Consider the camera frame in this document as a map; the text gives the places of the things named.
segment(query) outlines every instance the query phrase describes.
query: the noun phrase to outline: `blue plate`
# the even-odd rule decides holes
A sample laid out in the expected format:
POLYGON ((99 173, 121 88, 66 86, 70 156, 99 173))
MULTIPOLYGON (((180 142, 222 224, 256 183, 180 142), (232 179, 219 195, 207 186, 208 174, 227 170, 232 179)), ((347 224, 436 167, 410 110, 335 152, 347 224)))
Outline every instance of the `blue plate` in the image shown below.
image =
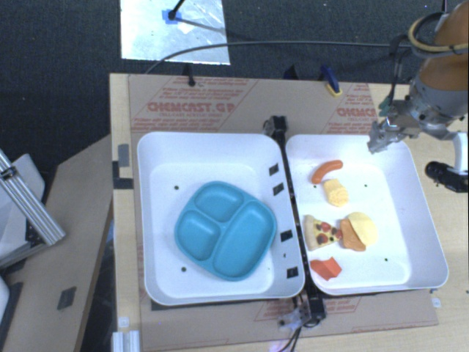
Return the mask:
POLYGON ((177 220, 174 237, 192 261, 226 280, 252 274, 276 234, 272 211, 245 191, 221 181, 203 185, 177 220))

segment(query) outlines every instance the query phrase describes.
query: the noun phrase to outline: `toy food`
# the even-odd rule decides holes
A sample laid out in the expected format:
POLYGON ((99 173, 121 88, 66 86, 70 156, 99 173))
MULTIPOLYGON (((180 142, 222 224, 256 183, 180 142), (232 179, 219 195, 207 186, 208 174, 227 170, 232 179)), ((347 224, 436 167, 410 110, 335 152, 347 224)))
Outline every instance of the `toy food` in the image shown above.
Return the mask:
POLYGON ((325 181, 324 190, 331 205, 340 208, 349 202, 348 191, 337 179, 325 181))
POLYGON ((376 243, 378 231, 373 221, 364 213, 351 213, 348 217, 360 241, 365 246, 376 243))
POLYGON ((316 170, 311 181, 313 184, 319 184, 322 181, 322 178, 329 173, 330 171, 334 171, 336 169, 341 169, 344 166, 342 161, 328 161, 321 165, 320 168, 316 170))
POLYGON ((357 252, 363 252, 366 250, 366 245, 358 238, 358 235, 353 229, 349 219, 342 219, 340 221, 340 229, 344 236, 342 243, 345 248, 353 249, 357 252))
POLYGON ((325 221, 306 215, 304 219, 305 240, 308 250, 315 250, 322 246, 335 243, 342 238, 342 231, 332 227, 325 221))
POLYGON ((314 272, 326 280, 336 278, 342 271, 334 257, 329 258, 327 261, 312 260, 309 265, 314 272))

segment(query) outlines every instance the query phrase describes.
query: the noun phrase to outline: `dark floor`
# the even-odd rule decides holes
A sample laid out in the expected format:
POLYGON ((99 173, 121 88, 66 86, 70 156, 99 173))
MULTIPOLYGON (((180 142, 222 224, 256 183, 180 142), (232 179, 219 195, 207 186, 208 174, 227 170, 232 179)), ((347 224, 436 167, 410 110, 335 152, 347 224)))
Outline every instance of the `dark floor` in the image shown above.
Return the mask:
MULTIPOLYGON (((448 0, 451 9, 463 0, 448 0)), ((388 43, 442 0, 222 0, 228 41, 330 40, 388 43)), ((119 0, 0 0, 0 148, 30 153, 44 174, 110 131, 108 74, 143 73, 150 62, 120 59, 119 0)), ((305 78, 331 66, 340 81, 388 83, 386 48, 230 48, 230 66, 195 65, 196 75, 305 78)), ((405 63, 403 79, 418 59, 405 63)), ((163 64, 160 74, 183 65, 163 64)))

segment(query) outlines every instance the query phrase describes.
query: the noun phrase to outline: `blue clip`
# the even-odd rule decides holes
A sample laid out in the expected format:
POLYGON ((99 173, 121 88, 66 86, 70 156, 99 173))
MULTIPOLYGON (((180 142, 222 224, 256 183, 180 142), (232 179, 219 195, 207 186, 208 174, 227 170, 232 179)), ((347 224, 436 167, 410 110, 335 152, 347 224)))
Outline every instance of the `blue clip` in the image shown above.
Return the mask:
POLYGON ((181 12, 178 10, 176 12, 176 17, 174 18, 174 20, 170 20, 169 19, 169 12, 171 12, 171 11, 172 11, 171 9, 163 10, 163 11, 161 11, 161 15, 163 16, 164 21, 168 25, 177 25, 177 20, 182 20, 181 12))
POLYGON ((328 80, 326 89, 328 89, 332 96, 340 96, 342 94, 342 90, 340 89, 339 82, 337 81, 337 78, 334 75, 332 69, 330 69, 327 65, 321 65, 321 74, 328 80))

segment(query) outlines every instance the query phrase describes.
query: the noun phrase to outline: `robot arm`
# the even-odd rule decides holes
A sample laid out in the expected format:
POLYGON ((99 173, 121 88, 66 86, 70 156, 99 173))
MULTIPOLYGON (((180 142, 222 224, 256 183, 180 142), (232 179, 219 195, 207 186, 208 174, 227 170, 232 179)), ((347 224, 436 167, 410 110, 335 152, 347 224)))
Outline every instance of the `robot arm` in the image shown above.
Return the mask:
POLYGON ((465 1, 449 15, 435 13, 417 20, 410 27, 407 38, 412 51, 425 60, 410 85, 409 95, 404 100, 389 98, 382 103, 380 115, 385 115, 385 119, 381 123, 373 123, 368 142, 370 152, 378 153, 392 142, 401 141, 408 136, 417 138, 420 132, 436 139, 452 140, 457 153, 455 167, 444 165, 446 169, 435 169, 435 166, 430 166, 433 169, 427 169, 427 174, 436 181, 443 182, 440 181, 443 172, 457 172, 462 183, 448 187, 466 192, 467 134, 450 132, 447 127, 456 119, 464 119, 468 112, 468 26, 469 1, 465 1), (438 17, 441 18, 435 44, 417 40, 416 34, 420 27, 426 21, 438 17))

